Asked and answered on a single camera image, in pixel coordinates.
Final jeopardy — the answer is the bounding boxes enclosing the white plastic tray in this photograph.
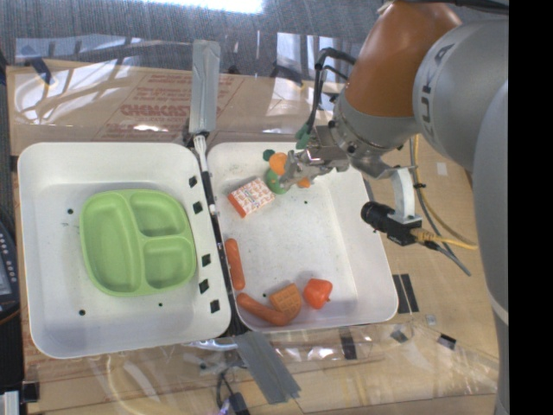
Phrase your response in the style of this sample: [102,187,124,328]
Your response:
[16,141,232,360]
[206,141,399,334]

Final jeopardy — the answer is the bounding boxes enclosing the black cylinder on white bracket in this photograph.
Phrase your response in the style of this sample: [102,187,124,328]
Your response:
[360,166,424,247]

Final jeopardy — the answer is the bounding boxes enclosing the orange sausage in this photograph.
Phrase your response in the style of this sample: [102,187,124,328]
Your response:
[224,238,247,291]
[235,291,291,328]

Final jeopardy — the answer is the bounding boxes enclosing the black block with thin wires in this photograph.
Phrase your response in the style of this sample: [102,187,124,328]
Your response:
[227,393,251,415]

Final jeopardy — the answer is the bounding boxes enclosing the brown cardboard board red print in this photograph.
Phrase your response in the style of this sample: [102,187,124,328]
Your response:
[5,58,499,415]

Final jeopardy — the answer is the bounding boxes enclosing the orange bell pepper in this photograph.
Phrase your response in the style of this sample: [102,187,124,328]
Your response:
[302,278,334,311]

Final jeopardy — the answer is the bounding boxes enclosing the green divided plate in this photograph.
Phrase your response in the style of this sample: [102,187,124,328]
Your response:
[79,188,199,298]

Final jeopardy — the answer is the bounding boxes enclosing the orange carrot with green top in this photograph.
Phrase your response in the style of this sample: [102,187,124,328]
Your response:
[262,148,312,189]

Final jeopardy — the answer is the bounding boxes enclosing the orange waffle biscuit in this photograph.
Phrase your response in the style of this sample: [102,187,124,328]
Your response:
[269,283,303,323]

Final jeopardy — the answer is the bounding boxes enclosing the green round toy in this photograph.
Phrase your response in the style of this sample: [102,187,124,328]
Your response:
[264,168,289,195]

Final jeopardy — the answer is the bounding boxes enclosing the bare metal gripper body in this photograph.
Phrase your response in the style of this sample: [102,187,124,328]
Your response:
[301,122,353,174]

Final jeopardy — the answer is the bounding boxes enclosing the orange and white carton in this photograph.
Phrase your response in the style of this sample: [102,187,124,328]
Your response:
[226,176,277,220]

